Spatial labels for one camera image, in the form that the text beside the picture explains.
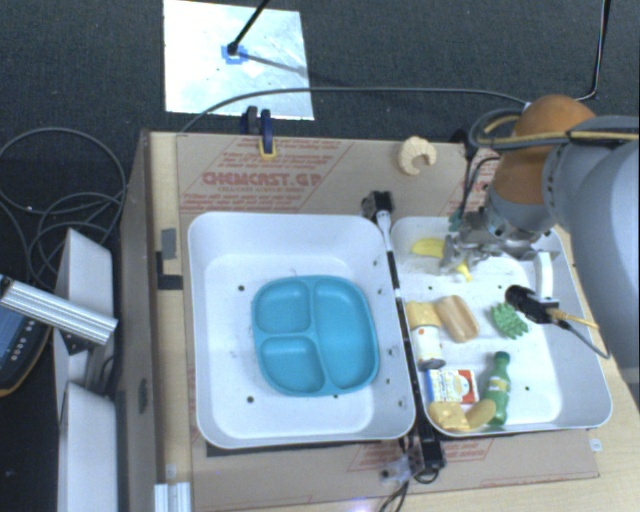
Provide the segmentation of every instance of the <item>black floor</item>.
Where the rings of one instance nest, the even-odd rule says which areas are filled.
[[[221,2],[238,5],[254,2]],[[273,0],[301,12],[312,85],[482,88],[533,100],[588,92],[600,0]],[[0,145],[33,128],[90,133],[131,166],[142,128],[176,130],[164,111],[161,0],[21,0],[0,5]],[[638,115],[640,3],[612,2],[597,114]],[[257,103],[268,107],[268,103]],[[460,95],[314,98],[316,121],[276,121],[297,136],[446,141],[482,113],[512,106]],[[237,131],[208,118],[197,130]],[[76,191],[115,193],[111,162],[61,135],[30,137],[0,161],[0,189],[46,208]],[[36,220],[16,213],[33,236]],[[111,238],[107,244],[114,245]],[[25,257],[0,212],[0,273],[21,279]],[[54,510],[57,429],[51,349],[23,387],[0,399],[0,510]]]

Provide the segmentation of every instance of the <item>beige curved object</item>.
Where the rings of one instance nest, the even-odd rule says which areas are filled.
[[[433,165],[436,163],[436,148],[427,139],[414,135],[402,143],[398,153],[398,165],[402,172],[410,176],[420,174],[420,169],[413,164],[419,156],[424,157],[427,165]]]

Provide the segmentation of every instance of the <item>green plastic object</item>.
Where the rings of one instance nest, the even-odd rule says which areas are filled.
[[[520,319],[511,304],[503,302],[493,306],[491,308],[491,318],[493,318],[496,328],[512,340],[529,332],[529,327]]]
[[[493,400],[496,404],[496,414],[489,422],[490,425],[501,426],[507,421],[507,404],[511,391],[511,379],[507,373],[507,365],[511,357],[507,352],[496,352],[493,356],[493,370],[489,383],[482,398]]]

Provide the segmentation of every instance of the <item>green toy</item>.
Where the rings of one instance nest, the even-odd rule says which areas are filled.
[[[491,318],[496,328],[512,340],[529,332],[527,324],[520,320],[518,313],[510,304],[502,303],[492,306]]]

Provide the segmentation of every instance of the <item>black pole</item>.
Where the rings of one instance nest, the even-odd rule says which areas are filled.
[[[265,9],[265,7],[270,1],[271,0],[262,0],[262,3],[255,10],[251,18],[249,18],[249,21],[247,21],[247,24],[242,28],[242,30],[236,36],[236,38],[227,45],[227,53],[229,55],[235,55],[238,53],[238,46],[240,46],[240,41],[242,41],[242,38],[247,35],[247,32],[249,32],[249,29],[253,26],[253,24],[258,19],[258,16],[260,16],[260,13],[262,13],[262,11]]]

